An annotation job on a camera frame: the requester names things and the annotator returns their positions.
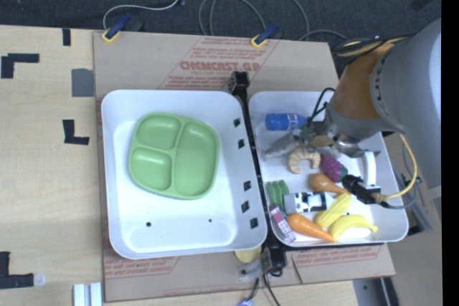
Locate yellow banana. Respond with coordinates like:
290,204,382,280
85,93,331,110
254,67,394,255
328,214,379,240

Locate pink carton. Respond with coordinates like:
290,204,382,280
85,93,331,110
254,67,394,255
268,204,298,244

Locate green ribbed toy vegetable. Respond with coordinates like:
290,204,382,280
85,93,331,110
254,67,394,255
266,179,290,212

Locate purple grapes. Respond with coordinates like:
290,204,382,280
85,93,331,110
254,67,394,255
319,153,349,183

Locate thin black rod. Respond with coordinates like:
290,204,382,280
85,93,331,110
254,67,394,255
238,92,278,252

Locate black block with thin wires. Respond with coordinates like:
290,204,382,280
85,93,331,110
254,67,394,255
229,70,251,96
263,246,288,272

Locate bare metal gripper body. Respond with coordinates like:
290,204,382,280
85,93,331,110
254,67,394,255
303,133,361,153

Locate black cylinder on white bracket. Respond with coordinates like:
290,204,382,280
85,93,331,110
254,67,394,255
342,150,382,206

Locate blue bottle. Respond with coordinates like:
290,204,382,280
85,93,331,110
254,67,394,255
265,113,310,131

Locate green divided plate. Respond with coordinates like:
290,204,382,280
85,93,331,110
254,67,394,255
128,112,220,201

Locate white plastic tray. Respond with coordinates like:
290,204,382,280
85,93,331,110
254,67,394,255
100,89,268,260
247,90,410,247

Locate brown cardboard board red print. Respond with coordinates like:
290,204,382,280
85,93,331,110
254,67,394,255
92,31,397,302

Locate tan croissant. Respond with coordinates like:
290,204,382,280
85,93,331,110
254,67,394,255
286,145,322,175

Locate orange chicken drumstick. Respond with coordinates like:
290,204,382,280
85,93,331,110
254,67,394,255
309,173,351,196

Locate yellow corn cob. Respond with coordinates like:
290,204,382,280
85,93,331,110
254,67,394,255
314,192,352,229

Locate black and white carton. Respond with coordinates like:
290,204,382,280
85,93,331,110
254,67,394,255
283,191,338,214

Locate orange carrot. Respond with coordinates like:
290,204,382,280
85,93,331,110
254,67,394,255
286,213,335,243

